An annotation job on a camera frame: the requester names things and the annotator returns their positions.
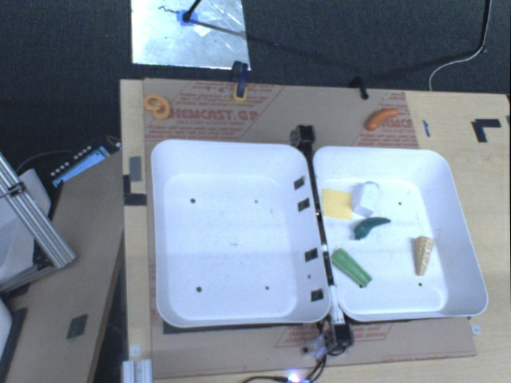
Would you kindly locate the white plastic tray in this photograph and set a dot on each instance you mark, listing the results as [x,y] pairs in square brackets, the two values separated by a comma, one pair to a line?
[399,293]
[235,245]

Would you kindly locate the brown cardboard board red print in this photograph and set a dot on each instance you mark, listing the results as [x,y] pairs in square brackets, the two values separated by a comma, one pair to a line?
[263,106]

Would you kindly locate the thin black and white rod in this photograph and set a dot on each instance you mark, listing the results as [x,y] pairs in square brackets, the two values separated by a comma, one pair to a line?
[319,222]

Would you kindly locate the yellow cheese slice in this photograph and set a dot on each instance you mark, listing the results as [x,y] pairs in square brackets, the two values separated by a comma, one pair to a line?
[336,204]

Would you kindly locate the white plastic bottle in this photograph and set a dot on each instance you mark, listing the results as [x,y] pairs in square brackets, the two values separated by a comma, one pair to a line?
[368,196]

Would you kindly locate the dark green pepper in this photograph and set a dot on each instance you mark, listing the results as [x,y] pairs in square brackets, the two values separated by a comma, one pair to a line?
[367,227]

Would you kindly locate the orange pretzel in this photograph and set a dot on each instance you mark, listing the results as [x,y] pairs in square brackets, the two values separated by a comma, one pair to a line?
[157,106]

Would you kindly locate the light green celery stick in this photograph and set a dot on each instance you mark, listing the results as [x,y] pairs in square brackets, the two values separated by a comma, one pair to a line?
[350,267]

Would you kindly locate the orange sausage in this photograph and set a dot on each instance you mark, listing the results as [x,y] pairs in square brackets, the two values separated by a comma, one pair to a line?
[381,118]

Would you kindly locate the beige ice cream cone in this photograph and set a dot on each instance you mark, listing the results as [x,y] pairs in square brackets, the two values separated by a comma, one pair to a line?
[422,253]

